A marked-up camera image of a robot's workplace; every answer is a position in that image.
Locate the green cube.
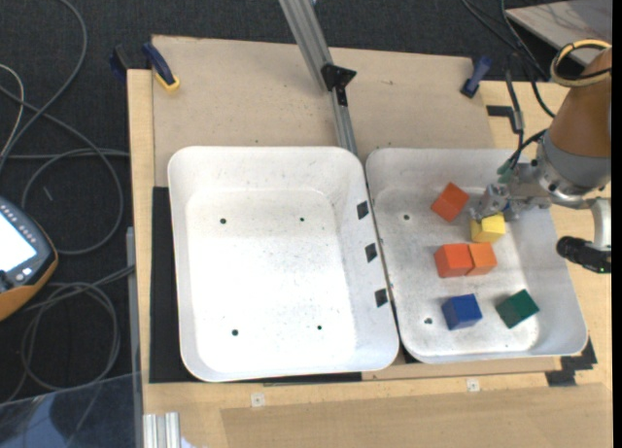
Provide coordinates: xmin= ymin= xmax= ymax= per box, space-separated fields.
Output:
xmin=494 ymin=289 xmax=541 ymax=330

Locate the brown cardboard board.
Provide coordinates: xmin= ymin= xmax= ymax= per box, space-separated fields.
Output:
xmin=151 ymin=35 xmax=558 ymax=382

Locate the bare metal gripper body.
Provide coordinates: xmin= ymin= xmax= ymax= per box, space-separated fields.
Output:
xmin=478 ymin=162 xmax=609 ymax=217

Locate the orange cube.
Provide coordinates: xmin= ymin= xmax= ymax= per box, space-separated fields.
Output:
xmin=430 ymin=182 xmax=471 ymax=224
xmin=432 ymin=243 xmax=474 ymax=280
xmin=467 ymin=241 xmax=499 ymax=277

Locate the white plastic tray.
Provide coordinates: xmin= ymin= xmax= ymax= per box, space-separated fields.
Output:
xmin=167 ymin=145 xmax=401 ymax=383
xmin=364 ymin=147 xmax=590 ymax=365

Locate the black cylinder on white bracket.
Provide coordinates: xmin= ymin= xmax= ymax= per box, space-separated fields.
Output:
xmin=556 ymin=195 xmax=613 ymax=275

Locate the blue cube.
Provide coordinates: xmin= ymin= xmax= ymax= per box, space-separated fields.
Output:
xmin=440 ymin=293 xmax=484 ymax=331

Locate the yellow cube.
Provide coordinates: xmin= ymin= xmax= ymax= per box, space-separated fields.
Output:
xmin=468 ymin=212 xmax=507 ymax=245

